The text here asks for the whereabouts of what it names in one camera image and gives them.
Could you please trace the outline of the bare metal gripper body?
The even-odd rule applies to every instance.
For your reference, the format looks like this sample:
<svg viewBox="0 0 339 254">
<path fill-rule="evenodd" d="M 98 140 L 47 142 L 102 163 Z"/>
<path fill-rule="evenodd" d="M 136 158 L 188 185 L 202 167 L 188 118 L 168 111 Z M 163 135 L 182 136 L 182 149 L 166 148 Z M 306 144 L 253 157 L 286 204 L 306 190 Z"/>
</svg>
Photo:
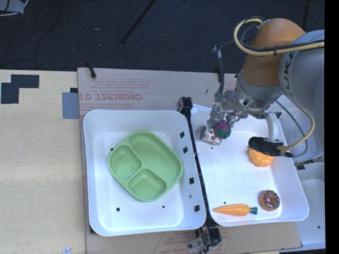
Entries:
<svg viewBox="0 0 339 254">
<path fill-rule="evenodd" d="M 268 116 L 266 110 L 269 103 L 259 101 L 241 89 L 226 90 L 220 103 L 223 112 L 233 116 L 251 115 L 255 118 L 266 118 Z"/>
</svg>

